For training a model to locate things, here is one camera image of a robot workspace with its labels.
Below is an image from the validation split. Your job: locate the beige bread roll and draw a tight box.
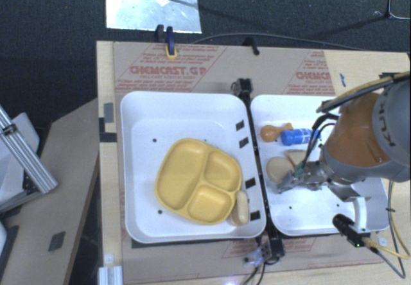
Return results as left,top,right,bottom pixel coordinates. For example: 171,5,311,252
230,190,250,227

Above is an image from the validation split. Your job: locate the tan bread slice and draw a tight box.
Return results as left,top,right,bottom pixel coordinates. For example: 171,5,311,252
283,149,310,169

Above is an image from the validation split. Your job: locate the black cylinder on white bracket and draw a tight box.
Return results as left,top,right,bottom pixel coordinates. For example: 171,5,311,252
331,195,375,248

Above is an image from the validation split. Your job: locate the blue bottle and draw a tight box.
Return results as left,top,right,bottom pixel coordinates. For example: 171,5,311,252
281,128,322,146

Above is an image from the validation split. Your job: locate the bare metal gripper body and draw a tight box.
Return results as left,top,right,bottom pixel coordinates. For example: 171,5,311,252
299,161,371,203

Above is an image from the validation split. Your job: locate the thin black rod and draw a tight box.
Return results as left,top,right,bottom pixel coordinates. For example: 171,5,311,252
241,90,281,241

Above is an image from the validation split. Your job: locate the beige round biscuit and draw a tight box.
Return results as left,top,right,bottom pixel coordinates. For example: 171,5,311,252
265,156,295,184

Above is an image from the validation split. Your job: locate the orange chicken drumstick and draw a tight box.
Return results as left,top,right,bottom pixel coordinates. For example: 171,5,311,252
259,122,294,143

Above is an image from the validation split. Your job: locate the white plastic tray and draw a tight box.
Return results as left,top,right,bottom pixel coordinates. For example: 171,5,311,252
249,94,391,237
119,91,268,244

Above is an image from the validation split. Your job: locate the brown cardboard board red print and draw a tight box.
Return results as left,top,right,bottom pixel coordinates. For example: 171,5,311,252
112,40,387,285

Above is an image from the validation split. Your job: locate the yellow divided plate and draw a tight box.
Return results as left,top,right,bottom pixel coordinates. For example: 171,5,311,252
154,137,243,226

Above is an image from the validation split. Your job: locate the black block with thin wires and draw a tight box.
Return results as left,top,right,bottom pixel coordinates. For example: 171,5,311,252
267,234,286,258
231,78,254,97

